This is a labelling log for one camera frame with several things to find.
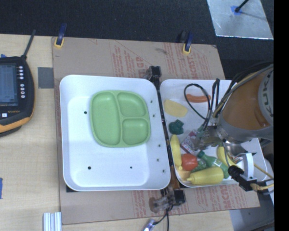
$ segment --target antenna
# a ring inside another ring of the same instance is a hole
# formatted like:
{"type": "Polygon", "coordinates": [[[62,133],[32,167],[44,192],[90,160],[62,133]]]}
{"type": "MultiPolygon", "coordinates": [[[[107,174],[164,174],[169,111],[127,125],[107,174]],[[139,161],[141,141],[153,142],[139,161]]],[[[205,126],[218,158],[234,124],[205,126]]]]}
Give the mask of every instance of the antenna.
{"type": "Polygon", "coordinates": [[[21,57],[24,58],[24,59],[27,59],[27,53],[28,53],[28,51],[29,51],[29,48],[30,48],[30,46],[31,46],[31,43],[32,43],[32,40],[33,40],[33,38],[34,38],[35,33],[36,33],[36,30],[34,29],[33,32],[32,32],[32,34],[31,34],[31,37],[30,37],[30,39],[29,39],[29,42],[28,42],[28,44],[27,44],[26,50],[25,50],[24,54],[21,56],[21,57]]]}

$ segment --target green bottle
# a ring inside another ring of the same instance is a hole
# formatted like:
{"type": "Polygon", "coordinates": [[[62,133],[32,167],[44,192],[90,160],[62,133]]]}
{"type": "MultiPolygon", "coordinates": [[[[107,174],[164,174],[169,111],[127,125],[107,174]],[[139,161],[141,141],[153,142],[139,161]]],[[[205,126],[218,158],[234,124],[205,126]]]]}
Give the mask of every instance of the green bottle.
{"type": "Polygon", "coordinates": [[[205,155],[205,153],[203,151],[200,151],[198,153],[197,157],[199,157],[202,160],[204,160],[209,167],[220,167],[222,169],[222,171],[223,171],[223,177],[225,179],[227,179],[229,177],[227,165],[225,165],[217,157],[205,155]]]}

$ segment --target toy tomato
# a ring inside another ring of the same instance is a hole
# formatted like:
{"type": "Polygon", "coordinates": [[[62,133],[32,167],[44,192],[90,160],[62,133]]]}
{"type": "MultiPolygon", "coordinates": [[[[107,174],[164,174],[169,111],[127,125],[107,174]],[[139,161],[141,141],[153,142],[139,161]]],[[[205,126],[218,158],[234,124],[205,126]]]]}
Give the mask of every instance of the toy tomato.
{"type": "Polygon", "coordinates": [[[191,171],[192,169],[198,166],[197,157],[190,153],[182,154],[181,158],[182,158],[182,167],[186,171],[191,171]]]}

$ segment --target cardboard sheet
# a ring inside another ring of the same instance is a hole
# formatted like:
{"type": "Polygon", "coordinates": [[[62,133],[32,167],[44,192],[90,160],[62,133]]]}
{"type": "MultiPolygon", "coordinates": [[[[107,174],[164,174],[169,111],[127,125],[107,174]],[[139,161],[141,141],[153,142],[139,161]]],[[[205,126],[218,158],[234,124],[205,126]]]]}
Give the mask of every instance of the cardboard sheet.
{"type": "MultiPolygon", "coordinates": [[[[192,44],[191,53],[182,53],[183,44],[110,39],[65,38],[61,49],[53,46],[53,72],[60,205],[63,224],[156,217],[164,212],[150,210],[149,199],[160,191],[74,192],[66,187],[62,168],[59,84],[71,74],[144,77],[149,66],[161,67],[166,79],[224,79],[218,51],[213,45],[192,44]]],[[[259,207],[257,193],[238,185],[185,188],[186,203],[170,215],[259,207]]]]}

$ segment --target black carpet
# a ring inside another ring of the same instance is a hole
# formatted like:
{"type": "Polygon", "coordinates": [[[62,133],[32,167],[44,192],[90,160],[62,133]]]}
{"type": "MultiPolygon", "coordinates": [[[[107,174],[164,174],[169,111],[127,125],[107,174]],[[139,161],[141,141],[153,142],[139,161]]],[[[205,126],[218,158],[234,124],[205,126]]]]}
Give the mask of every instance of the black carpet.
{"type": "MultiPolygon", "coordinates": [[[[274,0],[261,0],[274,34],[274,0]]],[[[273,61],[274,41],[215,35],[207,0],[0,0],[0,33],[192,43],[217,46],[226,79],[261,61],[273,61]]]]}

